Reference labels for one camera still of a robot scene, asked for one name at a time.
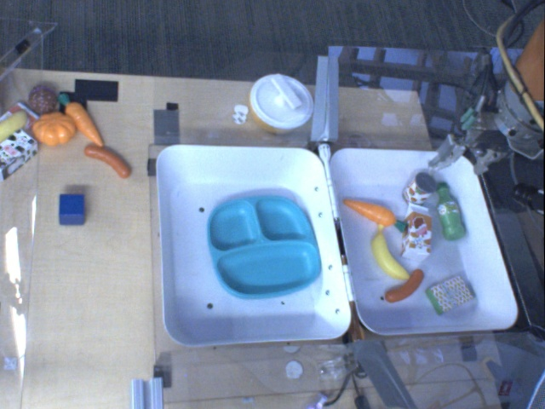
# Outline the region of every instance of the toy banana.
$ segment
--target toy banana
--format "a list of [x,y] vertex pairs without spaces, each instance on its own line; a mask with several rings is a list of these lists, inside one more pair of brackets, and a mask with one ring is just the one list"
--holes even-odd
[[403,268],[398,261],[396,261],[390,254],[390,250],[387,247],[386,238],[382,233],[383,226],[378,227],[378,232],[375,238],[371,241],[371,251],[376,259],[376,262],[382,268],[384,273],[393,277],[394,279],[407,280],[409,273]]

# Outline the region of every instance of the brown ball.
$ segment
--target brown ball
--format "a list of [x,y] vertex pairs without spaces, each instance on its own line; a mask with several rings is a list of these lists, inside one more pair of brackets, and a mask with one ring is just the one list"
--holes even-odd
[[28,95],[28,106],[38,115],[54,112],[57,110],[57,93],[47,86],[35,86]]

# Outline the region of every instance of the blue divided plate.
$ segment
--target blue divided plate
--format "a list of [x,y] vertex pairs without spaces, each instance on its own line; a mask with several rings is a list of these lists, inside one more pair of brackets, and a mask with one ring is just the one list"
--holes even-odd
[[235,296],[289,294],[320,274],[313,228],[301,208],[284,197],[220,204],[210,215],[208,235],[218,279]]

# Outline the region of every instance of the wooden table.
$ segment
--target wooden table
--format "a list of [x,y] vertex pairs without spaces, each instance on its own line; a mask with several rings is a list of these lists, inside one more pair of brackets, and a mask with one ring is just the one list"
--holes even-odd
[[[31,161],[37,167],[23,166],[27,174],[37,172],[37,213],[22,406],[126,408],[131,379],[147,380],[152,374],[154,322],[160,322],[154,310],[146,167],[148,147],[153,143],[153,110],[164,109],[166,102],[180,105],[183,141],[202,137],[233,145],[297,145],[308,126],[279,139],[253,122],[235,124],[233,107],[247,102],[251,83],[246,82],[30,71],[18,71],[15,79],[20,87],[30,88],[40,78],[68,91],[74,89],[76,78],[119,82],[117,102],[90,101],[88,109],[106,145],[129,162],[132,175],[120,179],[105,164],[86,158],[83,149],[89,142],[81,134],[64,146],[41,146]],[[366,94],[356,89],[341,92],[341,126],[362,113],[362,95]],[[393,132],[390,140],[398,138],[404,148],[422,149],[426,128],[423,123],[415,124],[415,113],[421,112],[411,111],[409,130],[392,126],[391,116],[385,123],[382,112],[377,112],[376,119],[368,119],[359,131],[372,140],[386,125]],[[367,116],[373,118],[369,111]],[[16,174],[22,177],[25,173]],[[85,195],[84,225],[59,224],[62,193]],[[301,353],[311,356],[311,351]],[[224,365],[227,375],[229,365]],[[285,403],[286,396],[263,392],[259,407],[280,407],[283,401],[289,406],[297,399],[303,406],[316,395],[298,393],[296,386],[286,392],[290,403]],[[353,401],[350,394],[343,398]],[[240,398],[220,404],[240,405]],[[209,406],[193,402],[169,407]]]

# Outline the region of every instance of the toy sausage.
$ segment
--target toy sausage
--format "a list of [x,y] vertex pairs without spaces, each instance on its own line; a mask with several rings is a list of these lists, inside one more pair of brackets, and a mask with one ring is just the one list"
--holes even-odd
[[420,283],[422,283],[423,280],[424,272],[421,269],[416,269],[404,284],[388,291],[384,298],[390,303],[405,300],[405,298],[418,289],[418,286],[420,286]]
[[119,177],[125,179],[130,176],[130,167],[116,153],[106,147],[98,147],[95,144],[89,144],[86,146],[84,152],[85,156],[99,159],[110,165],[116,173],[118,173]]

